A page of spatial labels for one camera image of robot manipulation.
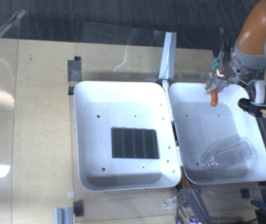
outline metal bracket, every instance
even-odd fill
[[[55,208],[55,224],[73,224],[72,207]]]
[[[181,190],[185,200],[192,208],[192,211],[202,224],[214,224],[208,210],[197,190],[182,189]]]
[[[83,200],[73,202],[73,213],[74,213],[75,217],[84,216]]]
[[[168,80],[174,77],[176,33],[166,32],[159,79]]]
[[[164,210],[177,209],[180,206],[188,206],[184,196],[181,192],[178,192],[171,198],[165,198],[162,200]]]
[[[73,95],[76,84],[82,81],[82,61],[80,56],[75,56],[74,60],[67,61],[68,71],[68,95]]]
[[[258,105],[263,104],[266,98],[266,80],[252,80],[255,87],[255,100]]]

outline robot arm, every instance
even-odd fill
[[[256,77],[266,68],[266,0],[260,1],[248,15],[236,44],[231,51],[230,60],[221,62],[217,72],[207,82],[207,92],[221,92],[229,84],[254,84],[256,99],[252,105],[257,111],[265,109],[265,80]]]

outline black cable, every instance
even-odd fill
[[[227,40],[226,40],[226,45],[229,47],[229,42],[230,42],[230,39],[234,36],[234,35],[236,35],[236,34],[238,34],[238,33],[240,33],[241,31],[237,31],[237,32],[234,32],[234,33],[232,33],[228,38],[227,38]]]
[[[228,47],[228,45],[226,43],[224,45],[224,48],[227,51],[227,53],[230,55],[230,48]]]
[[[188,217],[184,214],[183,209],[182,209],[181,206],[180,206],[180,211],[181,211],[181,213],[184,215],[184,217],[185,217],[188,221],[193,222],[192,219],[188,218]]]
[[[220,54],[224,52],[224,47],[225,47],[225,30],[222,26],[218,25],[219,29],[220,29],[220,38],[221,38],[221,44],[220,44],[220,50],[218,53],[217,58],[220,60]]]

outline gray carpet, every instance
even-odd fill
[[[78,21],[175,31],[178,47],[219,47],[218,24],[239,31],[260,0],[0,0],[0,10],[28,10],[22,39],[74,41]]]

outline plastic bottle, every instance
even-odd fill
[[[205,151],[201,156],[201,166],[206,170],[221,170],[230,168],[253,157],[253,152],[247,142]]]

